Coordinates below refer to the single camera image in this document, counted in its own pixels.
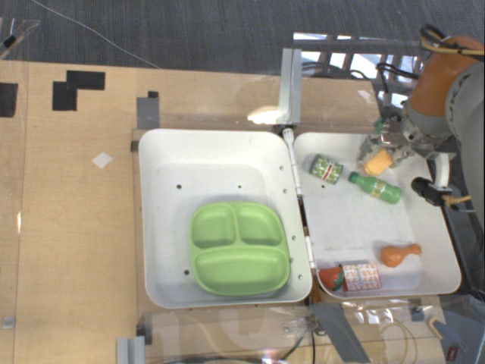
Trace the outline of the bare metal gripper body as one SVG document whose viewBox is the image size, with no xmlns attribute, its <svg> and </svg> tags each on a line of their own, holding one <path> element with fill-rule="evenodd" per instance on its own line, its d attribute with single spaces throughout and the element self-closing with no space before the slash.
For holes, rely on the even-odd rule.
<svg viewBox="0 0 485 364">
<path fill-rule="evenodd" d="M 382 118 L 378 118 L 374 122 L 373 137 L 379 139 L 380 148 L 384 149 L 389 155 L 393 149 L 406 149 L 411 153 L 410 157 L 415 155 L 409 141 L 407 141 L 401 131 L 400 122 L 395 119 L 386 119 L 384 121 Z"/>
</svg>

